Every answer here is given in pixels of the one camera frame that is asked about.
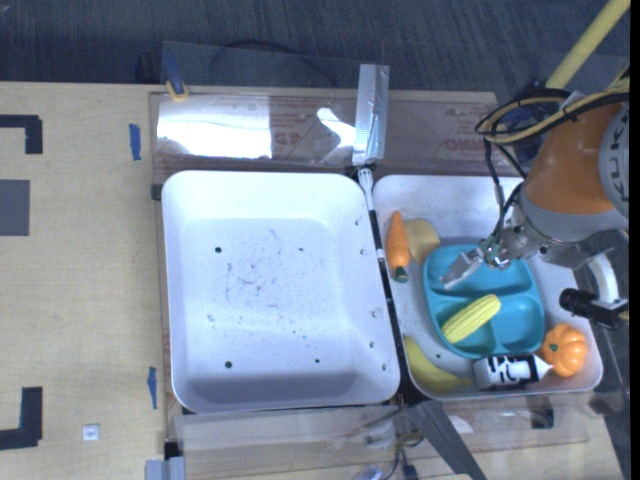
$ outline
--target wooden table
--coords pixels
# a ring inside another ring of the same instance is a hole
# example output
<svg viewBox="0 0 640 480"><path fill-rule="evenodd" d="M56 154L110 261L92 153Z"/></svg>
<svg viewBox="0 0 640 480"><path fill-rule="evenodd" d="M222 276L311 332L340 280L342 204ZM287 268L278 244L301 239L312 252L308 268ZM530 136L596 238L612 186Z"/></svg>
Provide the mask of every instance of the wooden table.
<svg viewBox="0 0 640 480"><path fill-rule="evenodd" d="M7 479L137 479L167 431L149 96L158 86L0 83L0 114L38 115L43 154L0 128L0 179L30 180L29 236L0 236L0 430L43 388L37 447L0 451ZM129 125L141 131L134 160ZM157 372L157 408L147 384ZM99 439L83 427L98 424ZM619 479L604 421L589 439L477 453L488 478ZM421 478L450 474L440 458ZM350 478L357 469L263 478Z"/></svg>

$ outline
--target orange pumpkin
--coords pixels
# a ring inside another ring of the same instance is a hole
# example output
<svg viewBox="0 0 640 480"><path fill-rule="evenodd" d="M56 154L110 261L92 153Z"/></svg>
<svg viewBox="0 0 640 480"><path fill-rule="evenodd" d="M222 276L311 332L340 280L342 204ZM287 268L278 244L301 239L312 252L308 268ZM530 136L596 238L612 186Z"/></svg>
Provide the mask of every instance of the orange pumpkin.
<svg viewBox="0 0 640 480"><path fill-rule="evenodd" d="M562 322L545 336L540 355L561 377L571 377L584 366L589 351L584 334Z"/></svg>

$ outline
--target toy carrot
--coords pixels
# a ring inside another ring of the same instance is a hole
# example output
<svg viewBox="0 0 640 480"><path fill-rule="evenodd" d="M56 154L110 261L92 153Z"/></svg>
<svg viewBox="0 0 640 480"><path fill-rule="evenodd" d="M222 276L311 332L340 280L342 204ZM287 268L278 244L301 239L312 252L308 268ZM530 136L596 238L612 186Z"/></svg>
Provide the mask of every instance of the toy carrot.
<svg viewBox="0 0 640 480"><path fill-rule="evenodd" d="M389 226L386 245L387 262L391 268L391 277L399 283L406 283L409 280L406 268L411 261L411 252L409 251L407 232L399 211L394 212L391 217L391 226Z"/></svg>

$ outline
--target black corner marking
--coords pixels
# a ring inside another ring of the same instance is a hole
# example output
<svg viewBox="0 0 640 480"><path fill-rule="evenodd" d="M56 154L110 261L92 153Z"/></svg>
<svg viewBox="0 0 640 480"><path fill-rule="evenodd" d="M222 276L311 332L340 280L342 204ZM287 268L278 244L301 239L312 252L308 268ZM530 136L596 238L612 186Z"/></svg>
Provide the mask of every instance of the black corner marking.
<svg viewBox="0 0 640 480"><path fill-rule="evenodd" d="M25 154L42 154L42 119L38 116L0 114L0 128L24 128Z"/></svg>
<svg viewBox="0 0 640 480"><path fill-rule="evenodd" d="M42 439L42 387L22 388L20 426L0 431L0 450L38 446Z"/></svg>

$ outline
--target blue divided plate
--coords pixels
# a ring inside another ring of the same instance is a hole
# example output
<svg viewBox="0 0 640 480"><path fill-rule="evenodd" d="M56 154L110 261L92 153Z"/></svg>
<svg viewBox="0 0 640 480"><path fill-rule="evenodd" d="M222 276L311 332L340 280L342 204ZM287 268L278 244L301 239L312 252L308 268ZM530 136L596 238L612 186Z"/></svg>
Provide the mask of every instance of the blue divided plate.
<svg viewBox="0 0 640 480"><path fill-rule="evenodd" d="M545 316L538 287L525 261L514 260L505 270L483 264L450 290L444 289L440 277L461 252L475 248L476 245L440 247L424 263L428 312L440 340L452 352L469 359L535 352L544 339ZM442 334L442 325L454 313L489 293L500 299L500 311L464 340L455 345L449 343Z"/></svg>

